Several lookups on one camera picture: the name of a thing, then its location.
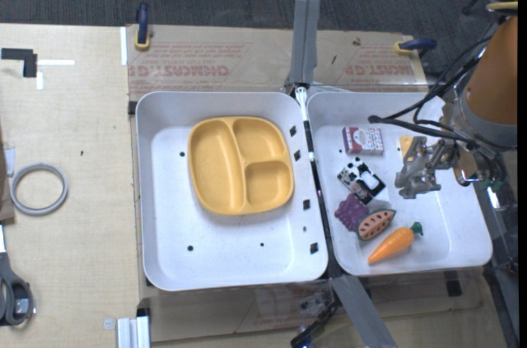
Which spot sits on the watermelon slice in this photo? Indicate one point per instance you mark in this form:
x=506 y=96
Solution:
x=374 y=225

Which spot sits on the brown cardboard board, red print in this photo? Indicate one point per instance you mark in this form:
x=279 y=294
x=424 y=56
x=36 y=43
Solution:
x=197 y=62

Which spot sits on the purple grapes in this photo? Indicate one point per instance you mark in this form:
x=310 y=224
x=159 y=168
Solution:
x=349 y=211

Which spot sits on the yellow divided plate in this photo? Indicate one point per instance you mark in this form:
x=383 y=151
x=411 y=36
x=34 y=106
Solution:
x=214 y=165

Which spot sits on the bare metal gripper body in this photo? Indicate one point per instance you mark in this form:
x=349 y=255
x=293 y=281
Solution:
x=432 y=155

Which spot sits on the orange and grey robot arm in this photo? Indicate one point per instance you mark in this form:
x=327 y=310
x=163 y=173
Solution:
x=494 y=66

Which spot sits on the orange carrot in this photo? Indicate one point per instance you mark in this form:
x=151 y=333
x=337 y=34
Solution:
x=393 y=244

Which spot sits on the red and white carton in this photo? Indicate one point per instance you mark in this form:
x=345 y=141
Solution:
x=362 y=140

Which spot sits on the grey tape roll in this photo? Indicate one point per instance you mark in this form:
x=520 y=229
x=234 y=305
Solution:
x=15 y=196

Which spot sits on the yellow toy block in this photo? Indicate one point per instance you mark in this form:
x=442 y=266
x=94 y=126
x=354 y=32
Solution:
x=405 y=144

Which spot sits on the white plastic tray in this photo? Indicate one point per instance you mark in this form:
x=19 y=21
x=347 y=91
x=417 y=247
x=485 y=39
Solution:
x=230 y=251
x=449 y=227

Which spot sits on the black and white carton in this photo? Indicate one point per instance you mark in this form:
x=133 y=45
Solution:
x=359 y=178

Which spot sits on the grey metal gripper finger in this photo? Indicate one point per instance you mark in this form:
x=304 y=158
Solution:
x=422 y=189
x=407 y=175

